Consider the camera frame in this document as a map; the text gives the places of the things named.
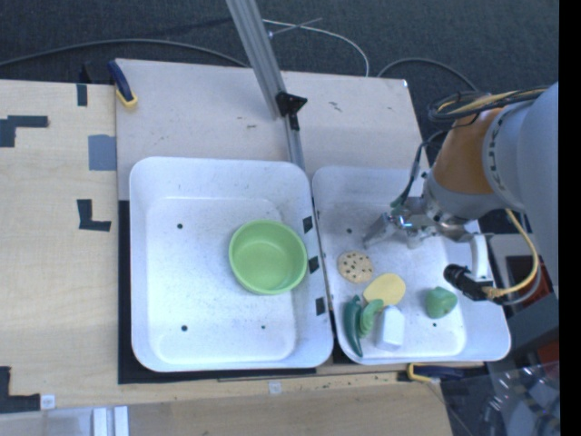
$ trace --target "white container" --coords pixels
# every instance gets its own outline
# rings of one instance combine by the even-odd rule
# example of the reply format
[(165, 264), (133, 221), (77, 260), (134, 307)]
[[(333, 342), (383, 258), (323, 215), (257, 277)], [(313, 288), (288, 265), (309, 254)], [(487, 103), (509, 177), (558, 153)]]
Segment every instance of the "white container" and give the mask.
[[(310, 368), (332, 350), (310, 183), (286, 162), (146, 158), (130, 175), (132, 346), (156, 372)], [(234, 231), (289, 225), (310, 269), (290, 292), (242, 288)]]
[(385, 351), (396, 351), (406, 337), (406, 317), (395, 305), (388, 305), (379, 314), (379, 332), (375, 345)]
[[(404, 233), (363, 247), (363, 236), (379, 216), (389, 209), (409, 179), (409, 170), (327, 166), (313, 177), (312, 191), (319, 216), (321, 250), (343, 351), (361, 364), (406, 362), (483, 362), (502, 359), (510, 349), (510, 334), (501, 306), (492, 302), (473, 302), (456, 291), (443, 277), (450, 263), (471, 267), (469, 243), (453, 243), (442, 236), (430, 237), (409, 249)], [(421, 195), (421, 179), (411, 196)], [(472, 223), (468, 229), (478, 232)], [(343, 328), (343, 309), (355, 294), (362, 298), (371, 282), (355, 284), (344, 279), (337, 269), (337, 259), (346, 251), (361, 251), (374, 264), (374, 274), (395, 273), (406, 283), (406, 293), (398, 303), (405, 317), (405, 337), (400, 347), (386, 351), (377, 347), (379, 322), (369, 337), (361, 340), (363, 357), (350, 348)], [(425, 312), (424, 298), (436, 286), (458, 295), (457, 307), (438, 320)]]

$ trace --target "black tape marking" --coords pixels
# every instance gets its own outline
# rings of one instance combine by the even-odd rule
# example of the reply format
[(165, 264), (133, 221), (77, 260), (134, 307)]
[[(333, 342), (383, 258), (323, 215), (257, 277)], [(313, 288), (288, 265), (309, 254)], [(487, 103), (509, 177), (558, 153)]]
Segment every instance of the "black tape marking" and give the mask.
[(115, 171), (117, 169), (117, 142), (106, 134), (89, 136), (89, 170)]
[(309, 260), (309, 273), (315, 273), (319, 269), (319, 257), (312, 257)]
[(325, 307), (325, 299), (322, 298), (322, 297), (319, 297), (315, 301), (315, 307), (317, 309), (317, 316), (322, 315), (323, 313), (325, 313), (327, 311), (327, 308)]
[(307, 218), (302, 220), (302, 229), (305, 234), (312, 229), (312, 216), (307, 216)]
[(10, 367), (0, 367), (0, 413), (40, 411), (40, 394), (11, 396), (9, 384)]
[(48, 127), (48, 116), (7, 116), (0, 120), (0, 147), (14, 147), (17, 127)]
[(88, 229), (92, 231), (106, 231), (111, 230), (111, 222), (96, 222), (93, 221), (93, 201), (90, 199), (78, 199), (76, 201), (79, 209), (79, 229)]
[(85, 84), (76, 85), (76, 104), (77, 106), (87, 106), (89, 104), (89, 96)]

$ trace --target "green bowl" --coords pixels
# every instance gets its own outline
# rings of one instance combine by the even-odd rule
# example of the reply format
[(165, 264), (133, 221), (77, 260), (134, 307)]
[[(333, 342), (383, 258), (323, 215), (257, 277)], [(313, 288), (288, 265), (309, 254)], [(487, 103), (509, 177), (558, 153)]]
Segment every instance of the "green bowl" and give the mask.
[(287, 225), (254, 220), (232, 236), (230, 266), (238, 282), (257, 294), (280, 294), (299, 285), (307, 272), (307, 251)]

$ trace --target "metal pole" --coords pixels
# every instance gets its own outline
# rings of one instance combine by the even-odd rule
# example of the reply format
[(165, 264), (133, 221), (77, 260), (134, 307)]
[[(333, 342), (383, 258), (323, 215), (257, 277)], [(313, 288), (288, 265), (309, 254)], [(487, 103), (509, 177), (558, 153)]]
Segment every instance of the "metal pole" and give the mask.
[(277, 95), (286, 93), (287, 90), (256, 1), (226, 0), (226, 4), (272, 117), (284, 119), (290, 160), (304, 170), (304, 157), (296, 119), (293, 124), (288, 114), (281, 114), (277, 103)]

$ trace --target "wooden board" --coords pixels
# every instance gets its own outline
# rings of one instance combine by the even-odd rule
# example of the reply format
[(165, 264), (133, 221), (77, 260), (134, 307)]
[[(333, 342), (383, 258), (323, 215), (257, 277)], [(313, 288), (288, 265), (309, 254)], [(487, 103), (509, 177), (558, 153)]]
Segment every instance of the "wooden board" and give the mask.
[[(117, 135), (116, 106), (109, 85), (87, 93), (79, 106), (74, 84), (0, 81), (0, 119), (49, 119), (45, 129), (17, 128), (15, 147), (0, 148), (0, 365), (12, 367), (11, 395), (53, 394), (57, 408), (269, 396), (272, 379), (117, 384), (117, 176), (88, 159), (89, 136)], [(78, 199), (92, 200), (109, 232), (79, 229)], [(288, 394), (384, 392), (401, 368), (329, 362), (279, 381)]]
[[(128, 408), (128, 416), (130, 434), (140, 436), (453, 434), (438, 387), (419, 383), (340, 390), (322, 384), (277, 395), (138, 404)], [(4, 415), (0, 434), (89, 436), (91, 419), (92, 410), (85, 408)]]

